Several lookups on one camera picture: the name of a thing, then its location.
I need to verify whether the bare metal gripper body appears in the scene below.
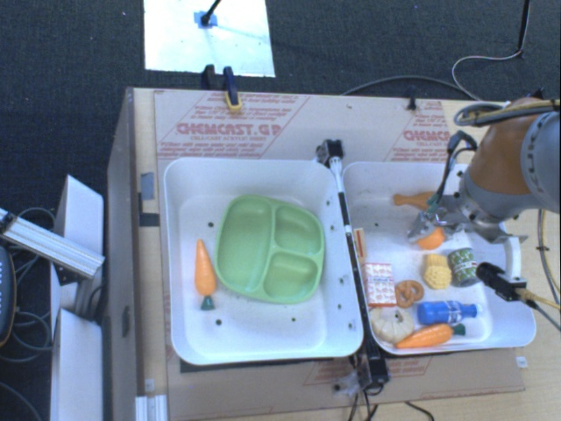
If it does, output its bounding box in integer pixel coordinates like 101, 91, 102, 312
431, 193, 529, 245

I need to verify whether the orange fruit slice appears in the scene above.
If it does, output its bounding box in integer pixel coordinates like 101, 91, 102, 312
415, 227, 447, 251

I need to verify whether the brown chicken drumstick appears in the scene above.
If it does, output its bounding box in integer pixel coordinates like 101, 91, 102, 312
392, 190, 436, 211

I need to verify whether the green can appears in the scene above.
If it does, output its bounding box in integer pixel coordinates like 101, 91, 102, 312
447, 246, 480, 288

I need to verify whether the yellow corn cob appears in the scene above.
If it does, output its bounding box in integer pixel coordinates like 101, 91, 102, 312
422, 253, 453, 290

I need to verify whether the white plastic tray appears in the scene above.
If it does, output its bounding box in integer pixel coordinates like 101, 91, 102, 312
163, 156, 366, 367
341, 161, 538, 357

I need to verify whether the white and orange packet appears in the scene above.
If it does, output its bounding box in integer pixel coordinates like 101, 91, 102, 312
352, 227, 367, 263

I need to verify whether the brown pretzel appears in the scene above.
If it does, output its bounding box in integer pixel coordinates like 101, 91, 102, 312
394, 279, 425, 310

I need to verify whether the red and white carton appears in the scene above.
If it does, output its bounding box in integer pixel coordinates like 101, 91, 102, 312
364, 261, 398, 308

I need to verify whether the blue bottle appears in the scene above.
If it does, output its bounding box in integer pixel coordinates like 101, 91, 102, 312
415, 300, 484, 326

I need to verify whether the beige croissant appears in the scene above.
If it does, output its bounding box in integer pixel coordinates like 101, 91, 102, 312
369, 306, 415, 345

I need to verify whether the orange carrot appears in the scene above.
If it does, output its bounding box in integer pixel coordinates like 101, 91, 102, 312
194, 239, 218, 311
394, 323, 466, 350

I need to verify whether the green divided plate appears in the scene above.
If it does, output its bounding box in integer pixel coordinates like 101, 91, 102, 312
214, 194, 326, 305

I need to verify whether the brown cardboard board, red print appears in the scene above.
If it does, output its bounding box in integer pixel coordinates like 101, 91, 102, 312
153, 88, 527, 412

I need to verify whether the black cylinder on white bracket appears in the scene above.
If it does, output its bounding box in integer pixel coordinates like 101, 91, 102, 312
475, 236, 529, 303

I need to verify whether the black block with thin wires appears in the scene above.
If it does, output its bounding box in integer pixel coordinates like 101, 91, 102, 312
357, 349, 391, 389
316, 138, 345, 164

